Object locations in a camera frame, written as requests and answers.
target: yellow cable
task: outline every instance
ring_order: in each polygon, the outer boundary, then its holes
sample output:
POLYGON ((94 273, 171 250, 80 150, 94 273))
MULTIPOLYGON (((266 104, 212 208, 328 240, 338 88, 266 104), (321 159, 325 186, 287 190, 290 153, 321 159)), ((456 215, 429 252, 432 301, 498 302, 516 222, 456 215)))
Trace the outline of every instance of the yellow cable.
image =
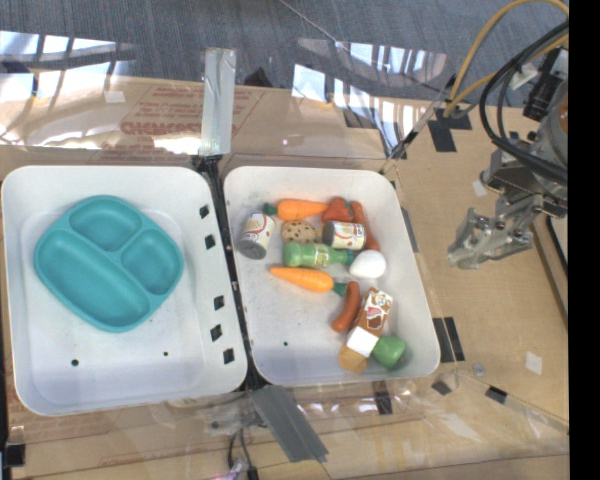
POLYGON ((455 80, 455 82, 453 84, 453 87, 451 88, 450 98, 452 100, 456 99, 456 93, 458 92, 458 89, 460 88, 460 85, 462 84, 462 81, 463 81, 465 75, 467 74, 467 70, 469 69, 469 65, 471 64, 471 61, 473 60, 473 57, 476 54, 476 51, 480 47, 480 44, 482 43, 482 41, 484 40, 484 38, 486 37, 486 35, 489 33, 489 31, 491 30, 491 28, 502 18, 502 16, 504 16, 511 9, 513 9, 515 7, 518 7, 518 6, 522 5, 522 4, 529 3, 529 2, 546 2, 546 3, 550 3, 552 5, 555 5, 559 9, 561 9, 567 16, 569 16, 569 7, 565 3, 561 2, 560 0, 514 0, 514 1, 510 2, 510 3, 508 3, 507 5, 505 5, 504 7, 502 7, 482 27, 482 30, 480 31, 480 33, 474 39, 473 44, 471 45, 471 48, 469 49, 469 52, 467 53, 467 56, 465 57, 464 62, 462 63, 462 66, 460 67, 460 71, 458 72, 458 75, 456 76, 456 80, 455 80))
MULTIPOLYGON (((534 55, 531 59, 529 59, 529 61, 537 59, 538 57, 544 55, 545 53, 550 52, 554 48, 557 48, 558 46, 560 46, 563 43, 566 43, 568 41, 569 41, 569 33, 567 32, 566 34, 564 34, 561 37, 559 37, 558 39, 556 39, 553 43, 551 43, 545 49, 538 52, 537 55, 534 55)), ((463 90, 453 100, 449 101, 447 103, 446 108, 444 109, 443 114, 442 114, 443 117, 449 117, 449 115, 451 115, 451 112, 453 112, 455 110, 455 108, 460 104, 460 102, 462 100, 464 100, 469 94, 471 94, 473 91, 475 91, 478 87, 486 84, 495 74, 496 74, 496 72, 494 71, 493 73, 490 73, 485 77, 482 77, 480 80, 472 83, 469 87, 467 87, 465 90, 463 90)))

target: black hole in tray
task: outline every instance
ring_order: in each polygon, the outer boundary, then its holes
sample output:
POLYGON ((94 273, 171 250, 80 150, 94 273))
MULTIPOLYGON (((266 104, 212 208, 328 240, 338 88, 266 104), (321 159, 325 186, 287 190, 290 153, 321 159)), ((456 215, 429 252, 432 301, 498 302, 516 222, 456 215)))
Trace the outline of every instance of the black hole in tray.
POLYGON ((211 329, 211 341, 216 341, 220 336, 222 336, 222 327, 218 324, 211 329))
POLYGON ((224 355, 224 364, 228 364, 236 358, 235 355, 233 354, 232 348, 228 348, 227 350, 225 350, 223 352, 223 355, 224 355))

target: toy egg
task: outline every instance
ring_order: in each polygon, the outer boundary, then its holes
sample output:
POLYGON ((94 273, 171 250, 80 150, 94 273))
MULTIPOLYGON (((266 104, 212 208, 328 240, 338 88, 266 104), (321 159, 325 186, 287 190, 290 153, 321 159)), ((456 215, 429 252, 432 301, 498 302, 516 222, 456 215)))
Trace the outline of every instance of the toy egg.
POLYGON ((380 251, 362 251, 349 266, 349 273, 361 279, 377 279, 387 269, 387 260, 380 251))

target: teal plate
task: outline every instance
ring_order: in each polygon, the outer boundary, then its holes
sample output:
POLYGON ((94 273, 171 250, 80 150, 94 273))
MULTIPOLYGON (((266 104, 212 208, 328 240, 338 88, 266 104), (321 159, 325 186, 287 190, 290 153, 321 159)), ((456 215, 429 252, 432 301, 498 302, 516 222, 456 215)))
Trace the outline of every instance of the teal plate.
POLYGON ((149 318, 184 268, 169 235, 126 201, 93 196, 42 235, 34 265, 44 285, 99 329, 123 332, 149 318))

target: toy bottle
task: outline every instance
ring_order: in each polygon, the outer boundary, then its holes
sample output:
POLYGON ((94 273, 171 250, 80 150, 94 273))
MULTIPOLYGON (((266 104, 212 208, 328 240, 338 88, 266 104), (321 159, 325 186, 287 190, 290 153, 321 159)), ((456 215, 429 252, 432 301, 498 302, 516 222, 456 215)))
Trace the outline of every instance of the toy bottle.
POLYGON ((354 254, 349 249, 334 249, 326 244, 284 244, 282 261, 286 267, 328 267, 333 263, 351 265, 354 254))

